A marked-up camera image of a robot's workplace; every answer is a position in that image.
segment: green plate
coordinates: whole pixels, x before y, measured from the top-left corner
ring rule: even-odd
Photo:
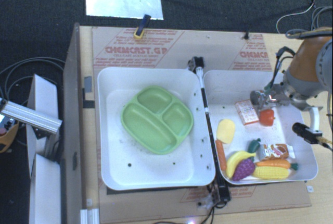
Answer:
[[[193,126],[191,111],[173,94],[150,86],[136,94],[123,108],[125,130],[155,154],[175,150]]]

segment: orange carrot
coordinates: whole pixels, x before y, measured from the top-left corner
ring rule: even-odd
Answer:
[[[216,140],[215,143],[216,143],[217,155],[220,161],[220,169],[224,171],[227,169],[227,161],[225,160],[223,144],[220,140]]]
[[[258,167],[280,167],[280,168],[292,168],[293,170],[298,169],[297,163],[290,163],[288,160],[278,158],[278,159],[270,159],[270,160],[264,160],[257,162],[256,165]]]

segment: orange stick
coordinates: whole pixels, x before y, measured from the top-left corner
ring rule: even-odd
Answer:
[[[220,140],[216,140],[215,144],[217,149],[217,156],[219,157],[220,169],[224,171],[227,169],[227,161],[225,160],[223,144]]]

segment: yellow oval object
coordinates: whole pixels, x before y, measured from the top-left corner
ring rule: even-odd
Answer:
[[[217,126],[216,137],[223,143],[231,143],[235,135],[235,123],[230,119],[222,119]]]

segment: white tray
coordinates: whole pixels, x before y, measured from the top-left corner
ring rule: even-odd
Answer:
[[[299,164],[299,169],[297,171],[291,170],[289,177],[283,180],[261,180],[247,177],[240,181],[233,181],[226,176],[225,172],[222,172],[223,177],[234,185],[304,181],[311,180],[317,175],[318,166],[311,145],[297,136],[291,129],[295,122],[303,123],[301,112],[298,109],[291,105],[274,108],[275,120],[271,127],[264,127],[260,123],[244,126],[237,114],[235,103],[249,99],[251,91],[262,90],[271,79],[271,72],[262,71],[211,70],[204,75],[204,85],[215,138],[217,126],[222,119],[231,119],[236,126],[235,136],[231,144],[223,144],[226,159],[236,151],[246,151],[251,140],[260,138],[261,143],[287,143],[293,146],[296,162]],[[282,74],[279,73],[275,82],[280,81],[282,81]]]
[[[157,155],[132,138],[121,124],[125,104],[143,88],[158,85],[192,112],[190,134],[173,152]],[[204,186],[215,167],[197,76],[185,69],[105,68],[98,74],[101,175],[114,190]]]

